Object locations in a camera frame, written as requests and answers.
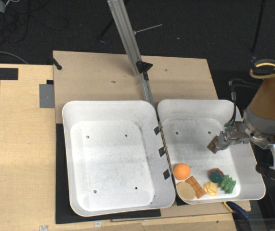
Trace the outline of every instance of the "black floor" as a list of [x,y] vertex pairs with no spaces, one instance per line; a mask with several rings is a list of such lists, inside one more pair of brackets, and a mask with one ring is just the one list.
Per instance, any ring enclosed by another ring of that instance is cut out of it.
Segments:
[[[266,0],[259,37],[253,46],[262,0],[130,0],[127,11],[142,55],[207,59],[219,99],[230,100],[228,80],[249,76],[254,59],[275,60],[275,0]],[[0,13],[0,51],[31,64],[49,64],[53,50],[125,54],[106,0],[20,0]],[[0,63],[19,63],[0,54]],[[237,91],[244,110],[256,90]],[[271,160],[257,152],[258,160]],[[275,183],[258,202],[264,218],[275,218]]]

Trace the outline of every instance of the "metal device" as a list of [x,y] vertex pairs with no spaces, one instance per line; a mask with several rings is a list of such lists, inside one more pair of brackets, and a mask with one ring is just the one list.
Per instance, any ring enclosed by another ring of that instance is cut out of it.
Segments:
[[[250,70],[253,78],[264,79],[253,100],[243,113],[241,122],[234,118],[225,124],[221,131],[208,144],[213,153],[238,143],[249,143],[269,149],[273,156],[273,165],[257,164],[256,170],[275,180],[275,61],[264,59],[256,61]],[[236,93],[232,81],[229,82],[232,100],[236,105]]]
[[123,0],[107,0],[109,8],[114,17],[115,24],[120,34],[124,49],[128,55],[134,75],[140,76],[144,100],[154,106],[152,93],[149,85],[147,71],[153,66],[142,61],[140,51],[137,46],[134,31],[132,29],[127,10]]

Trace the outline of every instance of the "black clamp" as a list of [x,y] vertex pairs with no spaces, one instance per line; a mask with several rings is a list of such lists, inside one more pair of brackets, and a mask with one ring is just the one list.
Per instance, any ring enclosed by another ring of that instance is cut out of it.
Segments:
[[144,79],[149,80],[147,71],[153,66],[153,64],[145,63],[143,61],[137,61],[136,63],[138,72],[141,74],[143,73]]

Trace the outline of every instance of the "orange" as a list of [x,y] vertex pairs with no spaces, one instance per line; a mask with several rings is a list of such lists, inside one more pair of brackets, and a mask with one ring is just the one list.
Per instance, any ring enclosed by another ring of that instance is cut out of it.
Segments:
[[187,164],[179,163],[174,168],[174,176],[179,180],[185,180],[191,174],[191,169]]

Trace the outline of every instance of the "brown rectangular toy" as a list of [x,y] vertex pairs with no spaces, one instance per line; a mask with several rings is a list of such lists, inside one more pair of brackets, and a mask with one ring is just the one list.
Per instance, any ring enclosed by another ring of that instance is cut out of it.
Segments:
[[191,176],[189,179],[185,180],[185,182],[189,183],[195,190],[196,198],[200,198],[206,194],[204,189],[200,186],[194,176]]

